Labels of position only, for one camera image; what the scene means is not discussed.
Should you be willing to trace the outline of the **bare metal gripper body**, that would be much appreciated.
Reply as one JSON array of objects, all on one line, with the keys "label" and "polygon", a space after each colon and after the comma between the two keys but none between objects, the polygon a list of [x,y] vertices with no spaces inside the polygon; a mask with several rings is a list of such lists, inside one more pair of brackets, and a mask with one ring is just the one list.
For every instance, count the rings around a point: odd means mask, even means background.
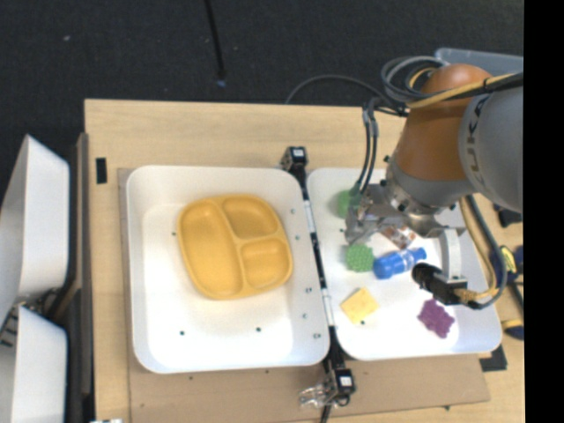
[{"label": "bare metal gripper body", "polygon": [[349,206],[345,240],[362,244],[392,226],[406,226],[424,238],[439,237],[447,230],[462,235],[465,226],[447,226],[438,221],[437,216],[444,210],[445,207],[423,204],[394,182],[369,184],[358,203]]}]

